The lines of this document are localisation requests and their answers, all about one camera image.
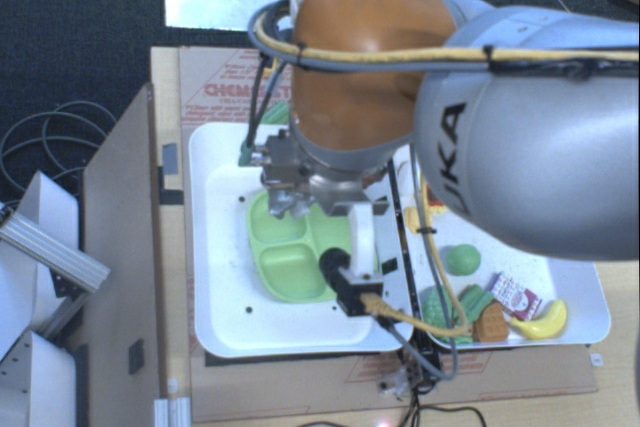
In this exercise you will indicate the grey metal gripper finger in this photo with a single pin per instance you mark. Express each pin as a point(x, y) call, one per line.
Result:
point(303, 206)
point(280, 206)

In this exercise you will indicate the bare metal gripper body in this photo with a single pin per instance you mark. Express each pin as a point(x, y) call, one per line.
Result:
point(285, 162)

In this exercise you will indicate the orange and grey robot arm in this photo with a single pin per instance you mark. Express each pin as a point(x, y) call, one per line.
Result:
point(525, 155)

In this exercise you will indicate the green ribbed toy vegetable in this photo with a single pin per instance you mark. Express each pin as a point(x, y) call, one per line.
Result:
point(477, 299)
point(277, 114)

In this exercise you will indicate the green divided plate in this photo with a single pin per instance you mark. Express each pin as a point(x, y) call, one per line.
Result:
point(285, 265)

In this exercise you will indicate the white plastic tray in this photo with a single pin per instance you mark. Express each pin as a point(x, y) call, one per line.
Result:
point(570, 285)
point(230, 275)

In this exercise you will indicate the yellow toy biscuit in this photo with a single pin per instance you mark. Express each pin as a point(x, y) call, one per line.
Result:
point(413, 217)

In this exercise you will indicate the thin black and white rod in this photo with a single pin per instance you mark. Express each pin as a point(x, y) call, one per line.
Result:
point(406, 260)

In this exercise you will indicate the red and yellow pizza slice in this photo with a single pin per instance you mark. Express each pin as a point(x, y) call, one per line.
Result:
point(436, 205)

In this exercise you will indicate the green grapes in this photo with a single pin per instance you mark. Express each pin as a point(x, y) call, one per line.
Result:
point(434, 312)

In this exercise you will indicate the green round toy fruit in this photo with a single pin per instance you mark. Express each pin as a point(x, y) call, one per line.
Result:
point(463, 260)

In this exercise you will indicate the brown cardboard board red print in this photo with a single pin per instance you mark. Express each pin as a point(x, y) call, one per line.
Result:
point(300, 390)

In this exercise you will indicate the brown toy bread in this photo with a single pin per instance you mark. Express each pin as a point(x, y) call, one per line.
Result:
point(491, 325)

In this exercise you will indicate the white and red carton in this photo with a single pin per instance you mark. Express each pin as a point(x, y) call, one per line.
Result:
point(517, 297)

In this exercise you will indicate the yellow banana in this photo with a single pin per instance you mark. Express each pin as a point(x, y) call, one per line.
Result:
point(547, 322)

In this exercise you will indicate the black cylinder on white bracket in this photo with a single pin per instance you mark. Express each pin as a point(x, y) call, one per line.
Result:
point(357, 287)

